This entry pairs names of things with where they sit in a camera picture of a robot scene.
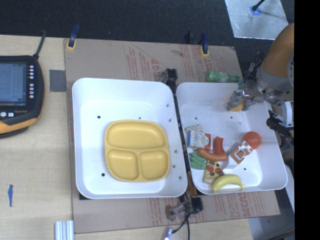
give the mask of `toy banana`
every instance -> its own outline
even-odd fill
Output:
[[[223,186],[227,184],[236,184],[241,188],[244,188],[245,185],[241,182],[241,179],[238,175],[235,174],[224,174],[218,177],[212,184],[212,190],[216,191],[221,189]]]

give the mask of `wooden table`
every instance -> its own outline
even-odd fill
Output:
[[[0,55],[33,55],[41,37],[0,35]],[[0,139],[0,239],[53,240],[55,222],[73,219],[65,92],[50,92],[50,70],[65,70],[64,39],[46,37],[39,54],[45,80],[41,118]],[[12,206],[8,190],[13,185]],[[76,234],[75,240],[159,240],[165,226]],[[190,239],[250,240],[247,219],[190,224]],[[172,240],[186,240],[183,226]]]

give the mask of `toy sausage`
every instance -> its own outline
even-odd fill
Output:
[[[219,161],[225,161],[228,159],[228,156],[226,153],[222,153],[222,154],[214,154],[209,152],[208,150],[204,149],[204,148],[199,148],[197,150],[198,154],[200,156],[202,156],[205,159],[211,160],[211,161],[215,161],[215,162],[219,162]]]

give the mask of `yellow divided plate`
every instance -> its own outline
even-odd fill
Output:
[[[117,120],[104,134],[105,161],[112,176],[126,182],[152,182],[170,168],[166,132],[155,122]]]

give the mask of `cardboard sheet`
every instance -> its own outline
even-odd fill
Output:
[[[167,206],[180,203],[179,198],[93,200],[81,197],[75,179],[72,86],[84,77],[157,81],[167,68],[177,69],[177,84],[205,82],[208,70],[242,78],[235,50],[226,46],[209,46],[209,55],[204,57],[201,46],[194,44],[78,39],[75,49],[68,50],[66,43],[64,40],[75,233],[181,224],[181,219],[170,221],[165,214]],[[190,217],[189,223],[280,214],[274,191],[201,195],[201,199],[204,210]]]

